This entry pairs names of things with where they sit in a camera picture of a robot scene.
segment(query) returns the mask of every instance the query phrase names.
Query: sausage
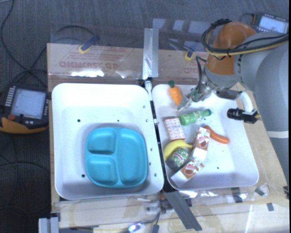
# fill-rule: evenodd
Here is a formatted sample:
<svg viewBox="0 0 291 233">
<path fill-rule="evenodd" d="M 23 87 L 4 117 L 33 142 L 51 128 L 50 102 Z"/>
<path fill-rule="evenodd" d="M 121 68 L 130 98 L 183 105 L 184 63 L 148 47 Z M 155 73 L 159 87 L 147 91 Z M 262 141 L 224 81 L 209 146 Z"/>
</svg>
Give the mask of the sausage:
<svg viewBox="0 0 291 233">
<path fill-rule="evenodd" d="M 215 131 L 213 131 L 213 129 L 211 127 L 209 127 L 208 125 L 204 126 L 205 129 L 210 130 L 210 138 L 212 138 L 213 140 L 223 143 L 223 144 L 227 144 L 229 143 L 229 138 L 219 135 L 217 134 Z"/>
</svg>

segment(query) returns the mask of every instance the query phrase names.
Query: yellow banana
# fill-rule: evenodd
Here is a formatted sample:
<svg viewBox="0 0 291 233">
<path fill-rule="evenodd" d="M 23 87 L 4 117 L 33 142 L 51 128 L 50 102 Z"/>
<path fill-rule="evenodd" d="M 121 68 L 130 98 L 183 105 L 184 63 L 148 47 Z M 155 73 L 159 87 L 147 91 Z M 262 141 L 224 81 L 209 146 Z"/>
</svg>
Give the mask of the yellow banana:
<svg viewBox="0 0 291 233">
<path fill-rule="evenodd" d="M 192 147 L 193 145 L 190 145 L 181 139 L 171 141 L 163 149 L 164 160 L 166 160 L 172 154 L 172 152 L 175 151 L 177 148 L 192 148 Z"/>
</svg>

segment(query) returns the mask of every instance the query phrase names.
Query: green can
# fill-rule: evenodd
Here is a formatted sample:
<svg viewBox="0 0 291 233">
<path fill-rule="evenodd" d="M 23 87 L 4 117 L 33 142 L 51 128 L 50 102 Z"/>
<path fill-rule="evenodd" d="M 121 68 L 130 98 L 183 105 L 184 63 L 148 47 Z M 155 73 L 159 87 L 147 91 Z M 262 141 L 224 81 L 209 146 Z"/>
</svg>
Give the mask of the green can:
<svg viewBox="0 0 291 233">
<path fill-rule="evenodd" d="M 177 171 L 189 159 L 188 152 L 183 148 L 177 148 L 166 160 L 166 164 Z"/>
</svg>

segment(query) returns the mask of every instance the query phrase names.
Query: green bottle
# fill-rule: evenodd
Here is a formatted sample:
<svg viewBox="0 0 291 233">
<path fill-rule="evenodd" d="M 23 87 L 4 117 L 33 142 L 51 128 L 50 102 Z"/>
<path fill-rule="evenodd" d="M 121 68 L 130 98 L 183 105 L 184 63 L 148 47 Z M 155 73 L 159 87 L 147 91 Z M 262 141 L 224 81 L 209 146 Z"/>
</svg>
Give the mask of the green bottle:
<svg viewBox="0 0 291 233">
<path fill-rule="evenodd" d="M 204 111 L 194 111 L 194 112 L 191 112 L 191 113 L 188 113 L 188 114 L 182 114 L 179 117 L 179 120 L 180 120 L 180 123 L 183 126 L 187 126 L 187 125 L 189 125 L 191 123 L 195 123 L 197 121 L 200 121 L 204 117 L 208 117 L 210 115 L 211 115 L 211 110 L 210 109 L 207 109 L 207 110 L 204 110 Z"/>
</svg>

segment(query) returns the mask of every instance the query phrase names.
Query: blue divided plate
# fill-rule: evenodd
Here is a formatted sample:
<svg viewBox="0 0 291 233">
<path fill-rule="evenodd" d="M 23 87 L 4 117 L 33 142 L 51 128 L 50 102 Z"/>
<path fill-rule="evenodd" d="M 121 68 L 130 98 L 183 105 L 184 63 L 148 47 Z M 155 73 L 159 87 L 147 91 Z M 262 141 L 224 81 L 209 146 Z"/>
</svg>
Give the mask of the blue divided plate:
<svg viewBox="0 0 291 233">
<path fill-rule="evenodd" d="M 85 168 L 96 185 L 131 188 L 147 175 L 146 142 L 142 135 L 123 127 L 101 127 L 86 138 Z"/>
</svg>

